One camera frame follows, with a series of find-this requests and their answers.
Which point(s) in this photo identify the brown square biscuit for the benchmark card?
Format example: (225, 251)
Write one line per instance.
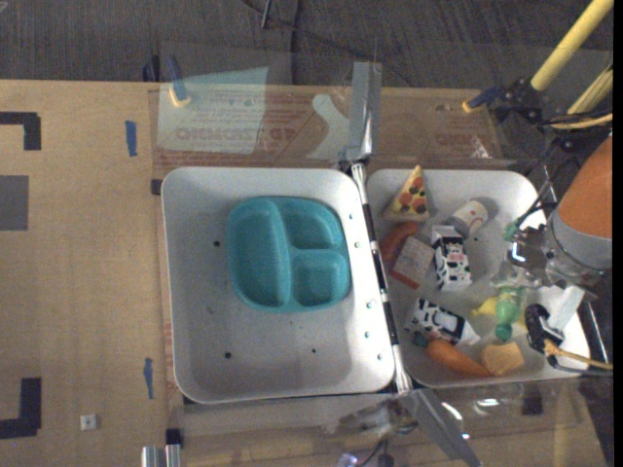
(413, 261)

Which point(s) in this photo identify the blue divided plate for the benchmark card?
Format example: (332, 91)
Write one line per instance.
(258, 256)

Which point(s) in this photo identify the yellow banana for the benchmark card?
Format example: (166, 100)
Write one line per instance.
(487, 307)

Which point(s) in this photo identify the green plastic bottle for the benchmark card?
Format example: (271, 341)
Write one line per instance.
(507, 312)

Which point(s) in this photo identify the cow print milk carton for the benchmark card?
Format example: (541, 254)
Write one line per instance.
(452, 261)
(435, 321)

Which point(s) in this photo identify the white plastic tray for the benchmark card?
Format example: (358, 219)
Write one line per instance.
(506, 188)
(272, 353)

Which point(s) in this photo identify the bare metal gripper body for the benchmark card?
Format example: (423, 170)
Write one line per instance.
(535, 253)

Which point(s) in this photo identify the small white square block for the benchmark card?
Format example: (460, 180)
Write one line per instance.
(88, 421)

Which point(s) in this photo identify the yellow pizza slice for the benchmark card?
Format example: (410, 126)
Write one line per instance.
(411, 197)

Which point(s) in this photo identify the small white can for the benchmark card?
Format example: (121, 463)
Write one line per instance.
(469, 217)

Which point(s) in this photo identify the orange sausage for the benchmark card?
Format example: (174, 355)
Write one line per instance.
(392, 243)

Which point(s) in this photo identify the brown cardboard board red print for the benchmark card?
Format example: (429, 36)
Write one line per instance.
(423, 129)

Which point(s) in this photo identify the tan bread slice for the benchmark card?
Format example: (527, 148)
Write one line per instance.
(503, 359)

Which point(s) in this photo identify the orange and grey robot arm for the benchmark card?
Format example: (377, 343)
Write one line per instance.
(586, 197)

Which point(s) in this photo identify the orange carrot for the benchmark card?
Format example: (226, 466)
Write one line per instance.
(452, 358)

